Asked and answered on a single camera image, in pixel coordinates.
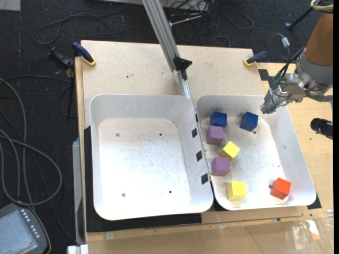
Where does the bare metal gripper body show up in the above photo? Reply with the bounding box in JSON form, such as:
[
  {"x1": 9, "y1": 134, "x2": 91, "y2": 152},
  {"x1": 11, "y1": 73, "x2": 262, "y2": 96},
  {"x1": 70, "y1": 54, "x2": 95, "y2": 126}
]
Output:
[{"x1": 275, "y1": 72, "x2": 333, "y2": 106}]

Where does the white plastic tray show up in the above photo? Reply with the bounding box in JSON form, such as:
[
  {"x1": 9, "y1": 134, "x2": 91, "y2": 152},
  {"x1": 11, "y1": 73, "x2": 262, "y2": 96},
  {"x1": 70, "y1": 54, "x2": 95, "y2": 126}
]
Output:
[
  {"x1": 89, "y1": 93, "x2": 214, "y2": 221},
  {"x1": 196, "y1": 95, "x2": 317, "y2": 211}
]

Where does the yellow cube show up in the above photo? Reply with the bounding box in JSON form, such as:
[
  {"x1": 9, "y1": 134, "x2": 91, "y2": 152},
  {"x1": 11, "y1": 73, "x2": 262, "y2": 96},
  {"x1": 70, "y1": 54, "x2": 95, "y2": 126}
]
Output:
[
  {"x1": 226, "y1": 181, "x2": 247, "y2": 202},
  {"x1": 218, "y1": 141, "x2": 241, "y2": 161}
]

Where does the pale wood board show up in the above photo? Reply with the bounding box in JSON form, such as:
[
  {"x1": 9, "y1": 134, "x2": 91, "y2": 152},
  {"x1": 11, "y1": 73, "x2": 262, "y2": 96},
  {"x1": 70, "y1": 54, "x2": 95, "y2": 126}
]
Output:
[{"x1": 80, "y1": 40, "x2": 304, "y2": 242}]

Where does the blue cube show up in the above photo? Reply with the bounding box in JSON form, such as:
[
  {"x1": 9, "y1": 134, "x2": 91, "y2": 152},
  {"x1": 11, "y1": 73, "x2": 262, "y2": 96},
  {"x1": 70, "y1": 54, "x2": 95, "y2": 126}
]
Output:
[
  {"x1": 210, "y1": 111, "x2": 228, "y2": 129},
  {"x1": 239, "y1": 111, "x2": 259, "y2": 132}
]

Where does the purple cube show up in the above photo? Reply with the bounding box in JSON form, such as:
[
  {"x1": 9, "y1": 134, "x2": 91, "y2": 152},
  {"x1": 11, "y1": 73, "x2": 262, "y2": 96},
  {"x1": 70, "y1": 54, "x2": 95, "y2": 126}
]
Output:
[
  {"x1": 211, "y1": 156, "x2": 231, "y2": 177},
  {"x1": 206, "y1": 125, "x2": 225, "y2": 146}
]

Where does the orange cube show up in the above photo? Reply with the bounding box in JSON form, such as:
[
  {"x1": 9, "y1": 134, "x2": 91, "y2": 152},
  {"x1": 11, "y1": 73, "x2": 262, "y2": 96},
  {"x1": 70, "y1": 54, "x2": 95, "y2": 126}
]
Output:
[{"x1": 270, "y1": 177, "x2": 292, "y2": 200}]

